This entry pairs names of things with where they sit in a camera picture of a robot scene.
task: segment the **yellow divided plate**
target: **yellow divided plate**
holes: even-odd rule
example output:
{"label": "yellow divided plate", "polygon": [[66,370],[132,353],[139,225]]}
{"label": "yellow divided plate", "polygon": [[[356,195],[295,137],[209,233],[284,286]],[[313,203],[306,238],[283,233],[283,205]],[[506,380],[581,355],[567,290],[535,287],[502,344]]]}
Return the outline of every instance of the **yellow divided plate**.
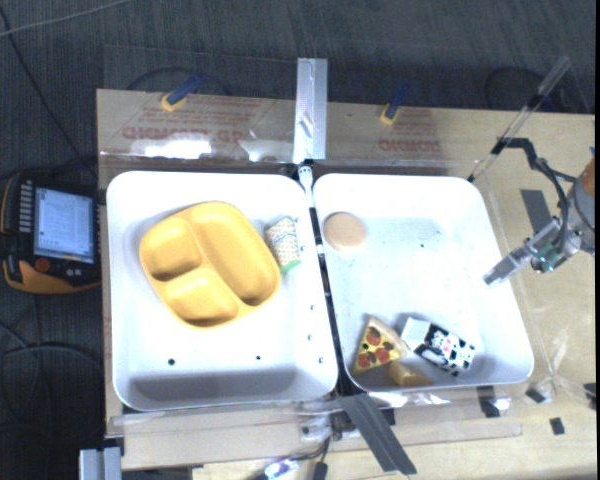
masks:
{"label": "yellow divided plate", "polygon": [[280,287],[280,270],[235,206],[199,203],[153,226],[140,241],[142,268],[165,306],[211,327],[261,307]]}

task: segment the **pizza slice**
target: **pizza slice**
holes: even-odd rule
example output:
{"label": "pizza slice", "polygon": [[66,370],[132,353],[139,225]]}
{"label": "pizza slice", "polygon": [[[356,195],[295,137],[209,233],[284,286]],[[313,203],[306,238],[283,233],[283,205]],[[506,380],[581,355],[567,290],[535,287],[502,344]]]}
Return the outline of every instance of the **pizza slice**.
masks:
{"label": "pizza slice", "polygon": [[359,375],[383,364],[401,358],[408,352],[407,345],[391,327],[372,316],[360,340],[353,374]]}

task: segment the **brown round object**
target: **brown round object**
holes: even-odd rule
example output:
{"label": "brown round object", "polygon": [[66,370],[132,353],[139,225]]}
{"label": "brown round object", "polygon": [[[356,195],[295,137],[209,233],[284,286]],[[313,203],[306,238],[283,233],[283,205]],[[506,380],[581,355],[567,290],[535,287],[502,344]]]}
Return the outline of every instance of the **brown round object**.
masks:
{"label": "brown round object", "polygon": [[324,237],[334,249],[347,251],[362,245],[367,237],[367,229],[355,215],[338,212],[327,217]]}

